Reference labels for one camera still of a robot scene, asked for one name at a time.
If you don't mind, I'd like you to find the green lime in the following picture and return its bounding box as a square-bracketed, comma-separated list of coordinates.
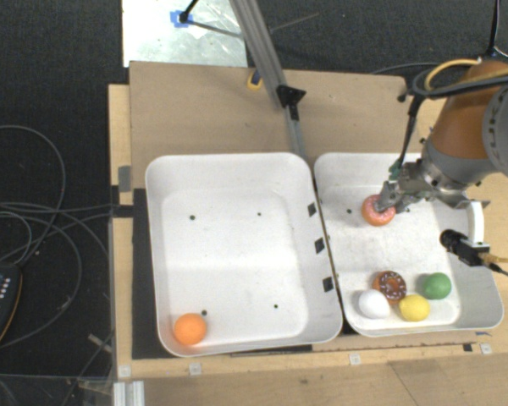
[421, 272, 453, 301]

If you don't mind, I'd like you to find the orange ball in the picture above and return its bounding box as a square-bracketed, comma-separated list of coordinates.
[172, 312, 208, 347]

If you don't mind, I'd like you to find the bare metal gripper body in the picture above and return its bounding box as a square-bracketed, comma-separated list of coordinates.
[388, 160, 468, 206]

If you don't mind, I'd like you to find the white plastic tray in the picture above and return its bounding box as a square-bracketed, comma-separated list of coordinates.
[312, 151, 505, 338]
[144, 151, 345, 359]

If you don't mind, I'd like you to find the black cylinder on white bracket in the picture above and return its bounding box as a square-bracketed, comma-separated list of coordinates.
[439, 199, 492, 268]

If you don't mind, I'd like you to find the white egg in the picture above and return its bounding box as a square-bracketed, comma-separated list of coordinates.
[357, 288, 392, 320]

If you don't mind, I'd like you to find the yellow lemon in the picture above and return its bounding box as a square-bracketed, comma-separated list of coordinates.
[397, 294, 432, 323]

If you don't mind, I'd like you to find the chocolate sprinkled doughnut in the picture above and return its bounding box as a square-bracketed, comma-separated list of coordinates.
[371, 270, 408, 305]

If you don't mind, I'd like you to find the pink frosted doughnut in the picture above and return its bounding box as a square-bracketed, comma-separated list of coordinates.
[360, 194, 397, 228]

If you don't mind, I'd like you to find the brown cardboard board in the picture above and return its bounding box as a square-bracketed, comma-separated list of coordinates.
[128, 60, 478, 354]

